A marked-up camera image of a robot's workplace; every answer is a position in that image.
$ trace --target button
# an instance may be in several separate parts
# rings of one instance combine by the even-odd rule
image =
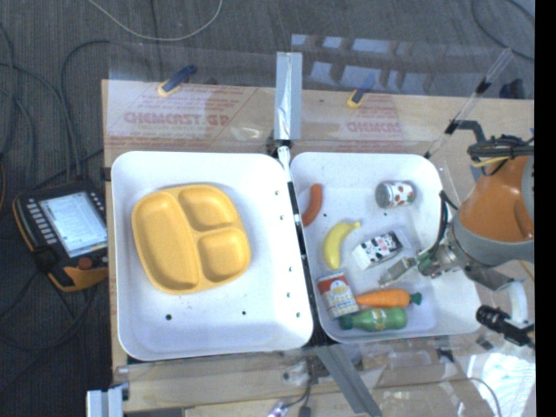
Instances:
[[[81,270],[89,270],[93,267],[93,260],[91,260],[88,256],[82,256],[79,258],[79,262],[77,263],[77,268]]]

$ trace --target gray floor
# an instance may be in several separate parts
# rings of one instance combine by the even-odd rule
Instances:
[[[151,8],[149,0],[96,1],[133,30],[162,37],[196,29],[210,19],[218,4],[218,0],[152,0]],[[520,96],[534,98],[534,12],[535,0],[223,0],[222,12],[209,28],[172,44],[273,55],[291,49],[292,35],[317,35],[507,47],[514,60],[502,83],[520,79]],[[86,175],[100,184],[100,80],[125,69],[108,41],[153,43],[124,31],[85,0],[0,0],[0,25],[16,65],[10,73],[8,45],[0,37],[0,146],[5,143],[0,152],[6,173],[0,211],[2,313],[19,300],[17,293],[35,272],[13,221],[11,200],[37,184],[49,187],[65,181],[65,174],[58,173],[66,165],[66,129],[55,95],[44,81],[57,94],[61,88],[67,90],[82,156],[93,155],[85,163]],[[16,108],[12,116],[4,116],[10,76],[15,76],[13,94],[29,120]],[[34,146],[31,137],[36,138]],[[3,314],[0,336],[9,338],[0,342],[0,414],[83,415],[84,392],[109,385],[106,283],[98,285],[73,338],[43,351],[21,348],[56,341],[87,300],[81,294],[59,295],[39,274],[18,305]]]

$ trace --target yellow banana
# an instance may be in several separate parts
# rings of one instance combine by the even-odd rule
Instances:
[[[340,268],[341,244],[349,232],[360,226],[361,223],[359,221],[351,224],[349,222],[338,222],[330,229],[322,247],[324,261],[330,268]]]

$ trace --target white tray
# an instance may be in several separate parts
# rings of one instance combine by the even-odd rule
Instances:
[[[309,189],[314,183],[324,187],[323,206],[317,219],[304,228],[308,264],[314,284],[315,299],[321,325],[330,337],[339,342],[392,340],[420,336],[465,334],[476,330],[479,323],[475,312],[480,306],[477,289],[461,271],[438,279],[414,271],[396,287],[410,293],[421,292],[420,306],[410,304],[407,325],[399,330],[369,333],[359,329],[343,330],[328,312],[316,282],[334,271],[322,256],[322,243],[328,231],[340,221],[361,221],[342,244],[340,270],[347,277],[355,295],[379,288],[383,271],[402,256],[414,256],[419,249],[431,246],[440,223],[440,177],[434,165],[415,155],[301,153],[291,165],[292,179],[301,212],[308,205]],[[415,201],[407,206],[385,210],[374,200],[374,190],[383,181],[409,180],[416,186]],[[404,249],[395,258],[361,270],[351,256],[352,249],[366,239],[393,230]]]
[[[112,166],[118,335],[143,361],[288,350],[313,332],[288,186],[281,165],[258,154],[129,152]],[[136,252],[131,212],[143,196],[188,183],[224,190],[238,208],[251,263],[238,279],[172,295],[150,283]]]

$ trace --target yellow plate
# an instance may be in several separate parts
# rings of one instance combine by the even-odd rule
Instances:
[[[131,216],[137,253],[150,281],[191,294],[233,281],[251,250],[232,200],[211,185],[184,185],[143,197]]]

